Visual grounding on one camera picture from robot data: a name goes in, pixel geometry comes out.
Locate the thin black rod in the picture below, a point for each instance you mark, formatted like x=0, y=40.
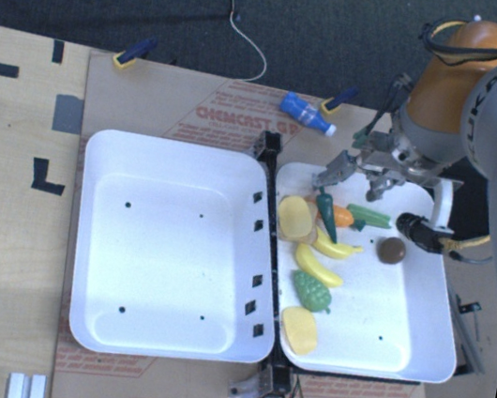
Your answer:
x=274, y=245

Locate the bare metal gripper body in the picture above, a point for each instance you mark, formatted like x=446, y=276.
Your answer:
x=391, y=157

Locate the yellow banana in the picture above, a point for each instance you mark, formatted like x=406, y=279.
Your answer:
x=315, y=264
x=335, y=248

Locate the dark green chili pepper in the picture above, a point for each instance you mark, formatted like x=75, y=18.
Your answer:
x=327, y=214

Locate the brown cardboard board red print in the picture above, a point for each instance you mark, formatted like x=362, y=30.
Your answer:
x=161, y=101

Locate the yellow potato chip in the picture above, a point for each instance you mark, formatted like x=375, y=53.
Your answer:
x=299, y=330
x=295, y=216

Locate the green celery stalk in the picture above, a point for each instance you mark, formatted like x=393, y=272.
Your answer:
x=369, y=215

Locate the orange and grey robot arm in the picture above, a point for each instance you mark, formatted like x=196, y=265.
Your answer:
x=493, y=108

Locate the green grapes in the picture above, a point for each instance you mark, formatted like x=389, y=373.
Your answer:
x=312, y=292

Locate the black cylinder on white bracket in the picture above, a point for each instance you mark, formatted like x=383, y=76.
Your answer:
x=429, y=225

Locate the orange carrot green top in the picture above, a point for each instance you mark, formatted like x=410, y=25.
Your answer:
x=341, y=216

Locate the blue plastic bottle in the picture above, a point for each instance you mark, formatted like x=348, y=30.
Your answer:
x=305, y=112

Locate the white plastic tray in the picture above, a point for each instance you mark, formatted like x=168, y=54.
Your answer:
x=168, y=250
x=377, y=306

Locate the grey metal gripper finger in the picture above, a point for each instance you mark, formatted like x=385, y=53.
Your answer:
x=337, y=170
x=380, y=186

